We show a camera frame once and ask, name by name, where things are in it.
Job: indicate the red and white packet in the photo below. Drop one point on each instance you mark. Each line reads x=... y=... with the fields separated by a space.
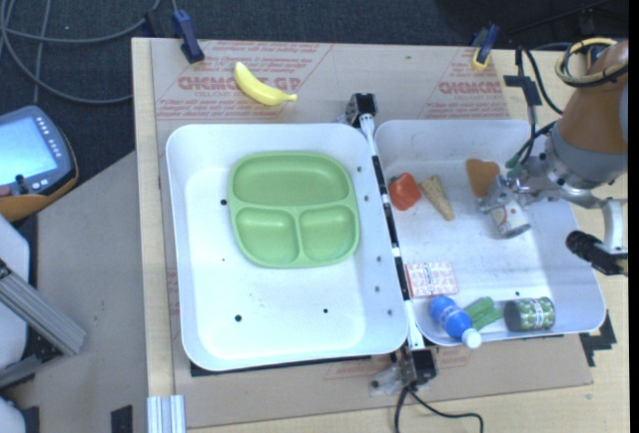
x=432 y=279

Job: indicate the white plastic tray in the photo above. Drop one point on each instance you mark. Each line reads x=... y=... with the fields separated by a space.
x=479 y=251
x=279 y=311

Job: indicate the orange bread slice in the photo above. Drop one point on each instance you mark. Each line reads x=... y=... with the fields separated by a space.
x=480 y=174

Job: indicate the orange bell pepper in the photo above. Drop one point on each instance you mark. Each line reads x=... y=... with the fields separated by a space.
x=403 y=191

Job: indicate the tan waffle cone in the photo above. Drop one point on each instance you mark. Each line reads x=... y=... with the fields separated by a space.
x=438 y=199

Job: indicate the thin black and white rod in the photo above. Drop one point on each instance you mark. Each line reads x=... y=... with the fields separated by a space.
x=387 y=206

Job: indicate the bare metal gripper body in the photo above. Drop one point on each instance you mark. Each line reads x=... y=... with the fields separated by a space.
x=559 y=184

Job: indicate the yellow banana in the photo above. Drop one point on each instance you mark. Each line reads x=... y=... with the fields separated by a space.
x=259 y=89

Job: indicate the green pea pod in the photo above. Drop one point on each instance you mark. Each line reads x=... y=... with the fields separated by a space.
x=483 y=312

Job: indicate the black cylinder on white bracket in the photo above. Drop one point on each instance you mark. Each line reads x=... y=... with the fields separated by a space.
x=594 y=249

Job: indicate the white can with orange print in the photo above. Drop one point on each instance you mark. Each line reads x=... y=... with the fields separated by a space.
x=510 y=220

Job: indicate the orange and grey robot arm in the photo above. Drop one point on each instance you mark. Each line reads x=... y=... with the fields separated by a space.
x=594 y=122

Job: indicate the green can with grey end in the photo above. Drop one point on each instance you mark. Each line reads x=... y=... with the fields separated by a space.
x=531 y=313

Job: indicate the blue bottle with white cap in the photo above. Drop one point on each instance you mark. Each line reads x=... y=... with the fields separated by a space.
x=449 y=316

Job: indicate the green divided plate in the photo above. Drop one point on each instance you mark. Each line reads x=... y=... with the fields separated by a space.
x=292 y=181

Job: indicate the brown cardboard board, red print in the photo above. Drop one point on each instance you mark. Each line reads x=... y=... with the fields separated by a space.
x=309 y=72

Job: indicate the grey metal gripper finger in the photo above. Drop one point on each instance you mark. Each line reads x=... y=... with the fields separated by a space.
x=522 y=201
x=498 y=194

